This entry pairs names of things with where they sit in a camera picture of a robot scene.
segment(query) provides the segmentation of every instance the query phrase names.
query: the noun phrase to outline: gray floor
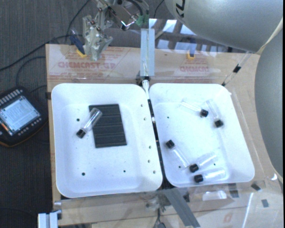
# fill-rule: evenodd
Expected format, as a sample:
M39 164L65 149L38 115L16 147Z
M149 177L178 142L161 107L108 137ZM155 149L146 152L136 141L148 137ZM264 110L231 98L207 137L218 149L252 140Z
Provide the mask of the gray floor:
M150 5L152 18L162 0L145 1ZM24 86L47 108L43 44L65 35L70 21L85 2L0 0L0 92L16 85ZM78 32L82 28L81 18L87 14L95 16L93 2L89 2L74 21L72 27ZM173 18L164 4L159 7L156 17ZM114 37L113 46L127 46L124 34L119 37L118 33ZM64 38L53 41L57 42L63 43ZM0 146L0 228L33 228L37 225L38 213L51 211L48 138L46 126L16 147Z

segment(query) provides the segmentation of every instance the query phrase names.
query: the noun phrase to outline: clear plastic vial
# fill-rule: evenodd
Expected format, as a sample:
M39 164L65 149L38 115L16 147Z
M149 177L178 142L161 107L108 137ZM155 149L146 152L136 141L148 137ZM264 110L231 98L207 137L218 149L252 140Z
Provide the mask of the clear plastic vial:
M93 108L86 119L83 121L80 129L76 133L79 138L83 138L85 134L90 131L102 116L102 112L97 108Z
M223 168L217 168L217 169L212 169L209 171L205 171L201 174L195 175L194 181L196 183L199 183L202 181L212 182L212 181L223 179L224 177L226 177L226 171Z
M209 112L211 113L211 115L213 117L213 123L214 123L215 127L219 128L219 127L223 126L224 123L222 121L222 117L220 115L219 108L215 104L215 102L212 99L210 99L210 100L206 101L206 105L209 109Z
M197 113L200 115L200 117L206 117L208 116L208 111L205 109L202 109L197 103L194 102L188 102L187 100L183 99L180 103L181 106Z
M174 144L172 140L166 142L166 146L184 168L190 165L189 161L185 157L185 154Z
M206 153L200 156L194 164L192 164L189 169L190 171L196 172L200 169L204 169L212 164L214 164L218 160L218 156L214 152Z

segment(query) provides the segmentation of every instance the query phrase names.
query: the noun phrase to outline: display screen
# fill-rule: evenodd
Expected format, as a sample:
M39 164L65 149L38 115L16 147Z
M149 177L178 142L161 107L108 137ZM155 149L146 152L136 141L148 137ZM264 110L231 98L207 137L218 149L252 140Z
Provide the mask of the display screen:
M0 109L0 124L10 135L38 117L40 113L24 96L20 96L16 101Z

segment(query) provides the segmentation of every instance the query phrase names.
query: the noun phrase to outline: white tray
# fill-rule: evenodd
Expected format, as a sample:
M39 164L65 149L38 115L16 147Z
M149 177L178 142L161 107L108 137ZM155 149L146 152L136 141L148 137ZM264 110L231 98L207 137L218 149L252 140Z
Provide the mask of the white tray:
M183 98L203 105L212 99L219 108L224 125L215 128L212 119L191 114L180 107ZM252 180L255 169L232 103L229 91L213 84L154 84L150 99L158 130L162 158L168 181L176 187L190 187ZM215 166L224 168L227 175L214 182L195 183L188 168L180 169L165 143L172 140L187 154L190 163L210 151L218 155Z
M76 136L89 105L119 104L127 145ZM68 198L154 191L162 183L146 94L136 85L59 84L52 91L56 182Z

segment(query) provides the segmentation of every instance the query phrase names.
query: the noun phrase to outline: vial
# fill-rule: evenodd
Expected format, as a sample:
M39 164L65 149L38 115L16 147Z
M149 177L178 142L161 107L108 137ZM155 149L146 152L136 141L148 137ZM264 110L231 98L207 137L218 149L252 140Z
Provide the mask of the vial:
M223 168L217 168L195 175L193 179L196 183L200 183L202 181L217 181L224 177L226 177L226 171Z
M81 125L80 129L77 131L76 135L82 139L85 134L94 127L102 115L103 114L100 110L93 108Z
M219 127L223 126L224 123L222 121L222 117L220 115L219 108L215 104L213 99L207 100L206 105L207 105L209 111L211 112L211 115L213 117L213 123L214 123L215 127L219 128Z
M218 160L218 156L214 152L206 153L200 156L194 164L192 164L189 169L190 171L196 172L200 169L204 169L212 164L214 164Z
M184 167L188 167L190 165L189 161L185 157L184 153L177 147L172 140L166 142L166 146L169 151L174 155L174 157L178 160L178 162Z
M187 100L183 99L180 103L181 106L189 109L192 112L195 112L200 115L200 117L206 117L208 116L208 111L205 109L202 109L197 103L194 102L188 102Z

